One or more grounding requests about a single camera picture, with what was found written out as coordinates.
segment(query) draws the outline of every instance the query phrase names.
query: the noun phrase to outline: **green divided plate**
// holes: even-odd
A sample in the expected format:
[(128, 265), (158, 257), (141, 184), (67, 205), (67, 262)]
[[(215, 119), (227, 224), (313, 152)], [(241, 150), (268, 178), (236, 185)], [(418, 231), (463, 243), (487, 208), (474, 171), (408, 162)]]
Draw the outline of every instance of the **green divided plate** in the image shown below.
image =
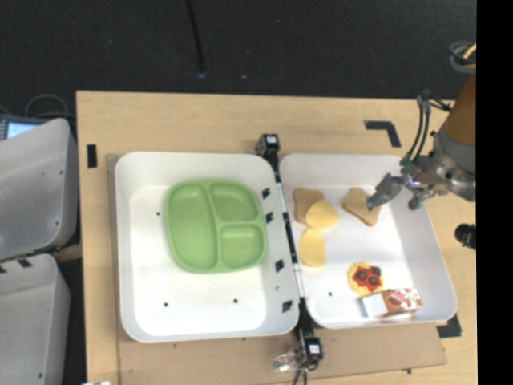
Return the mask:
[(227, 180), (181, 182), (166, 201), (176, 261), (197, 273), (245, 270), (267, 253), (265, 221), (255, 193)]

